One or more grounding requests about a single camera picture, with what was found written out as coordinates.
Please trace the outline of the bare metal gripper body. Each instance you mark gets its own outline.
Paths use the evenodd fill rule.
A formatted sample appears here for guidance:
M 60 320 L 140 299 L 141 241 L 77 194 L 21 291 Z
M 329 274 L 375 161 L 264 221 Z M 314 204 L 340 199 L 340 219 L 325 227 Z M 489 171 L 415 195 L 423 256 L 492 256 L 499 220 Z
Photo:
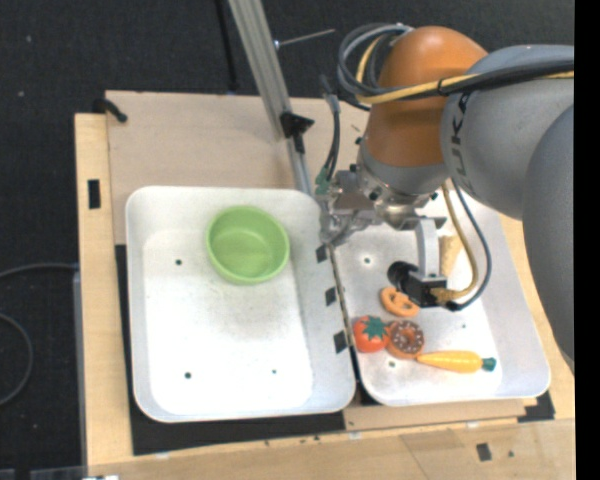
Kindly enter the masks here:
M 420 210 L 446 180 L 440 168 L 407 168 L 376 174 L 367 168 L 340 170 L 327 181 L 327 213 L 343 220 L 359 215 L 370 225 L 413 230 L 425 217 Z

